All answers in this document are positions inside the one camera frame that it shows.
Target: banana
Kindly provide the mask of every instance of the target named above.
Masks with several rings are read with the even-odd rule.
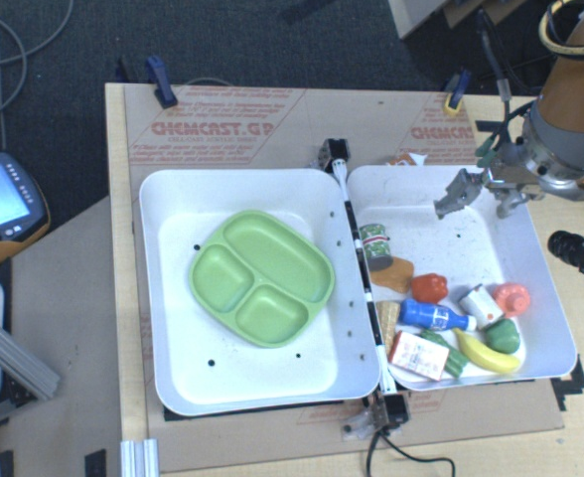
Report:
[[[521,361],[515,355],[496,352],[460,329],[453,329],[453,332],[458,338],[462,353],[480,368],[496,373],[511,373],[521,365]]]

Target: green vegetable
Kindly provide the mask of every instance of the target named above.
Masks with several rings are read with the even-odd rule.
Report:
[[[447,359],[447,363],[444,366],[444,371],[455,378],[460,378],[460,375],[462,375],[465,366],[469,363],[469,359],[462,352],[447,343],[447,341],[442,336],[440,336],[440,334],[432,330],[424,329],[420,333],[420,337],[449,349],[449,358]]]

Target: black clamp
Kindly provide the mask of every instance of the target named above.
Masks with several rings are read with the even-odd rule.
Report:
[[[152,55],[146,59],[146,72],[149,76],[149,82],[155,83],[157,89],[155,90],[155,96],[159,100],[163,108],[172,107],[177,105],[177,98],[171,90],[171,84],[169,83],[169,77],[166,72],[166,66],[162,59],[157,55]]]

